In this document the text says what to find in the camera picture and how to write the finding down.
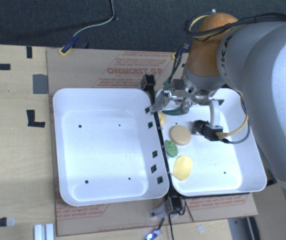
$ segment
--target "black wire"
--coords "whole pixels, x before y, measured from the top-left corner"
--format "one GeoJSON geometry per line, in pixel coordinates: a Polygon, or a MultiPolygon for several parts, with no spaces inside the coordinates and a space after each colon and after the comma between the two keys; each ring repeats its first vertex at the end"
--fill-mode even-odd
{"type": "Polygon", "coordinates": [[[169,221],[169,226],[171,228],[172,240],[174,240],[173,227],[172,227],[172,221],[171,221],[171,214],[168,214],[168,221],[169,221]]]}
{"type": "MultiPolygon", "coordinates": [[[[170,74],[170,76],[167,78],[167,80],[165,81],[165,83],[167,82],[168,84],[172,81],[172,78],[176,72],[176,70],[178,69],[178,66],[180,65],[180,63],[182,62],[182,56],[179,55],[177,56],[177,52],[180,49],[183,49],[184,45],[182,44],[177,50],[176,50],[176,55],[175,55],[175,59],[174,59],[174,63],[173,63],[173,67],[172,67],[172,72],[170,74]]],[[[188,52],[189,49],[185,49],[182,53],[186,53],[188,52]]]]}
{"type": "MultiPolygon", "coordinates": [[[[188,24],[188,26],[190,26],[196,18],[198,18],[198,17],[193,18],[190,21],[190,23],[188,24]]],[[[225,24],[225,25],[220,26],[220,27],[216,27],[216,28],[206,30],[206,31],[199,31],[199,32],[191,31],[187,27],[186,33],[190,36],[203,36],[203,35],[208,35],[212,32],[219,31],[219,33],[210,35],[210,36],[208,36],[202,40],[202,41],[205,41],[205,40],[208,40],[208,38],[215,36],[215,35],[219,35],[219,34],[223,33],[224,31],[226,31],[232,27],[236,27],[236,26],[240,26],[240,25],[244,25],[244,24],[254,24],[254,23],[260,23],[260,22],[274,22],[274,21],[286,21],[286,14],[271,12],[271,13],[252,16],[252,17],[245,17],[245,18],[242,18],[242,19],[240,19],[234,23],[228,23],[228,24],[225,24]]]]}
{"type": "Polygon", "coordinates": [[[226,144],[239,144],[239,143],[244,142],[245,140],[247,140],[247,138],[249,137],[249,134],[250,134],[250,132],[251,132],[251,130],[250,130],[250,125],[249,125],[249,122],[248,122],[248,121],[247,121],[247,127],[248,127],[247,133],[246,133],[246,136],[245,136],[243,139],[238,140],[238,141],[231,141],[231,140],[228,140],[228,139],[226,139],[226,138],[223,138],[221,141],[222,141],[223,143],[226,143],[226,144]]]}
{"type": "Polygon", "coordinates": [[[161,229],[161,227],[162,227],[164,221],[165,221],[165,217],[162,218],[162,220],[161,220],[161,222],[159,223],[159,226],[158,226],[158,228],[157,228],[156,230],[160,230],[160,229],[161,229]]]}
{"type": "Polygon", "coordinates": [[[186,200],[184,200],[185,204],[184,204],[184,209],[183,209],[183,212],[182,213],[178,213],[180,216],[184,215],[185,214],[185,211],[186,211],[186,208],[187,208],[187,204],[186,204],[186,200]]]}
{"type": "Polygon", "coordinates": [[[89,28],[92,27],[98,27],[98,26],[102,26],[112,20],[118,20],[118,17],[115,15],[115,10],[114,10],[114,4],[113,4],[113,0],[109,0],[110,6],[111,6],[111,10],[112,10],[112,17],[110,19],[104,19],[104,20],[100,20],[100,23],[96,23],[96,24],[91,24],[89,26],[86,26],[80,30],[78,30],[73,36],[76,36],[78,34],[80,34],[81,32],[83,32],[84,30],[87,30],[89,28]]]}

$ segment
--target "round yellow object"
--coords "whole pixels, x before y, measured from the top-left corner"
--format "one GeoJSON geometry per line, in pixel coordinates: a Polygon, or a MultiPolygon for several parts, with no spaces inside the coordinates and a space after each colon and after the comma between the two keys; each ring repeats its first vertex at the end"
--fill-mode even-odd
{"type": "Polygon", "coordinates": [[[175,161],[173,175],[177,179],[184,181],[189,177],[192,167],[193,167],[192,159],[189,156],[181,155],[177,157],[175,161]]]}
{"type": "Polygon", "coordinates": [[[190,142],[192,134],[185,126],[176,125],[169,130],[169,137],[176,145],[184,146],[190,142]]]}

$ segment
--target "yellow sponge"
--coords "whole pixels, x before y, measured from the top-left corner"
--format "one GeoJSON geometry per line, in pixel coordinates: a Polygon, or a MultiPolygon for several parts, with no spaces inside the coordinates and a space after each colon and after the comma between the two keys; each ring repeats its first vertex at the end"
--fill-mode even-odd
{"type": "Polygon", "coordinates": [[[163,126],[166,123],[165,115],[162,112],[158,112],[158,117],[159,117],[161,126],[163,126]]]}
{"type": "Polygon", "coordinates": [[[181,155],[177,157],[175,161],[173,175],[177,179],[184,181],[189,177],[192,167],[193,167],[192,159],[189,156],[181,155]]]}

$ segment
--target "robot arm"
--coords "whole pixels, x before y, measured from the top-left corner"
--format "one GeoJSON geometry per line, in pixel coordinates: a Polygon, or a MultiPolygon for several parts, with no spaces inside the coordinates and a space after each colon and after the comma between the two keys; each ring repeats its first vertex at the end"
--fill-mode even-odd
{"type": "Polygon", "coordinates": [[[242,95],[262,159],[286,199],[286,15],[237,20],[206,14],[191,20],[187,34],[194,40],[182,78],[167,83],[150,111],[174,100],[179,108],[173,115],[185,114],[193,105],[208,105],[227,84],[242,95]]]}

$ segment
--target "white cable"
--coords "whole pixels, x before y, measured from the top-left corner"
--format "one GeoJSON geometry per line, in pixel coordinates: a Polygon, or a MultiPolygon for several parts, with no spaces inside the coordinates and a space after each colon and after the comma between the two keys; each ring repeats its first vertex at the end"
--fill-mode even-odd
{"type": "Polygon", "coordinates": [[[112,21],[112,20],[114,19],[114,17],[115,17],[113,0],[111,0],[111,6],[112,6],[113,16],[112,16],[110,19],[108,19],[107,21],[105,21],[105,22],[103,22],[103,23],[100,23],[100,24],[95,24],[95,25],[86,26],[86,27],[80,29],[79,31],[77,31],[73,36],[76,36],[78,33],[82,32],[83,30],[86,30],[86,29],[88,29],[88,28],[93,28],[93,27],[102,26],[102,25],[107,24],[107,23],[109,23],[110,21],[112,21]]]}

